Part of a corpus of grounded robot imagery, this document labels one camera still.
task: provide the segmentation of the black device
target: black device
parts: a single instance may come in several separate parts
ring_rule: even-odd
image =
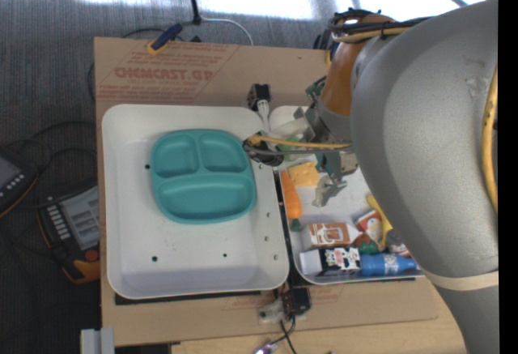
[[[47,191],[38,209],[47,246],[76,284],[100,277],[99,190],[96,178]]]
[[[37,178],[38,169],[31,161],[0,147],[0,217],[25,197]]]

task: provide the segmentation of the white tray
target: white tray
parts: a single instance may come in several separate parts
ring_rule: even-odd
[[[107,273],[129,299],[274,289],[289,261],[273,169],[252,161],[257,201],[236,220],[178,224],[155,202],[151,149],[167,132],[225,130],[246,139],[262,120],[241,107],[120,104],[103,117]]]

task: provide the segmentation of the yellow cable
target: yellow cable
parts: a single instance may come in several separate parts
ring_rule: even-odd
[[[410,27],[387,28],[383,31],[374,30],[372,32],[361,32],[361,33],[349,34],[346,36],[337,36],[337,35],[333,34],[333,40],[342,41],[345,43],[356,43],[358,41],[371,39],[372,37],[377,37],[377,36],[382,36],[382,35],[389,36],[389,35],[394,35],[394,34],[402,34],[409,28]]]
[[[345,148],[352,145],[351,143],[300,143],[297,141],[288,141],[286,139],[266,137],[264,135],[258,134],[254,134],[248,138],[248,143],[250,145],[258,145],[261,141],[266,143],[280,143],[282,145],[289,145],[290,147],[303,148]]]
[[[495,122],[496,104],[498,101],[499,90],[499,68],[495,66],[493,79],[491,80],[487,93],[486,107],[484,108],[484,118],[482,120],[482,171],[486,181],[486,189],[489,194],[496,215],[499,213],[498,187],[495,180],[493,168],[493,124]]]

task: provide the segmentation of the white cable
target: white cable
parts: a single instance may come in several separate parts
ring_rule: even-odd
[[[252,40],[252,36],[250,35],[250,33],[246,30],[246,28],[244,28],[241,24],[237,23],[236,21],[229,20],[229,19],[207,19],[205,17],[202,17],[202,20],[203,21],[207,21],[207,22],[211,22],[211,23],[220,22],[220,23],[234,24],[235,26],[240,28],[244,32],[244,34],[246,34],[247,38],[250,40],[250,45],[253,46],[253,40]]]
[[[265,132],[268,134],[270,132],[270,120],[268,116],[270,115],[270,105],[267,100],[259,100],[257,102],[257,111],[259,115],[262,117],[263,124],[265,126]]]

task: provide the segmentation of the blue clamp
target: blue clamp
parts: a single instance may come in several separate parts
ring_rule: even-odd
[[[183,27],[180,23],[176,23],[174,26],[171,26],[163,32],[158,39],[147,44],[147,52],[151,56],[156,56],[158,53],[164,51],[167,47],[166,43],[174,40],[182,30]]]

